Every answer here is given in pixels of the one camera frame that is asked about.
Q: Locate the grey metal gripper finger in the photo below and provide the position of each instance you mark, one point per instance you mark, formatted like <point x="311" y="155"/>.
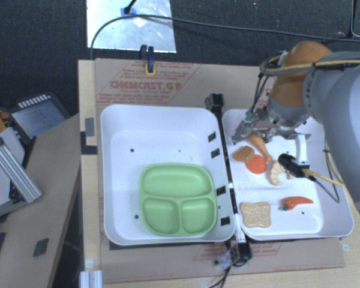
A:
<point x="270" y="135"/>
<point x="240" y="133"/>

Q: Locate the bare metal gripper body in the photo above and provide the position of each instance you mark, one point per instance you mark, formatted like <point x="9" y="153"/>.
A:
<point x="262" y="120"/>

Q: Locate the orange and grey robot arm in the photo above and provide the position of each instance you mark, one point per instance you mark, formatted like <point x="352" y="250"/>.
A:
<point x="342" y="100"/>

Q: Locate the orange toy chicken drumstick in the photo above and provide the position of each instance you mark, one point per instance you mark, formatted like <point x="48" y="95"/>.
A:
<point x="262" y="147"/>

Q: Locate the orange toy waffle biscuit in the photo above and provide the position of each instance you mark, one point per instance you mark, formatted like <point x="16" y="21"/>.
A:
<point x="243" y="154"/>

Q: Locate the thin black and white rod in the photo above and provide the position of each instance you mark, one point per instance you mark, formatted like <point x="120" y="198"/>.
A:
<point x="226" y="157"/>

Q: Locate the orange round toy slice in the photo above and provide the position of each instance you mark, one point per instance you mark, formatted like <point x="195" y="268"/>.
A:
<point x="257" y="165"/>

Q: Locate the orange toy chili pepper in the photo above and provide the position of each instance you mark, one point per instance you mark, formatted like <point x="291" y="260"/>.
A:
<point x="297" y="202"/>

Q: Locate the beige toy bread slice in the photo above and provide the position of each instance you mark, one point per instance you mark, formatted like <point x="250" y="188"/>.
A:
<point x="255" y="214"/>

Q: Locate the brown cardboard board red print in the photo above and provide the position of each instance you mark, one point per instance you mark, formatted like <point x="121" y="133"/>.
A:
<point x="174" y="82"/>

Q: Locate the white plastic tray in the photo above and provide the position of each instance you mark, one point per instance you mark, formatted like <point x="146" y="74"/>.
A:
<point x="156" y="136"/>
<point x="288" y="223"/>

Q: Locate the green divided plate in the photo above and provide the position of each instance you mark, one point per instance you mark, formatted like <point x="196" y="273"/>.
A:
<point x="177" y="196"/>

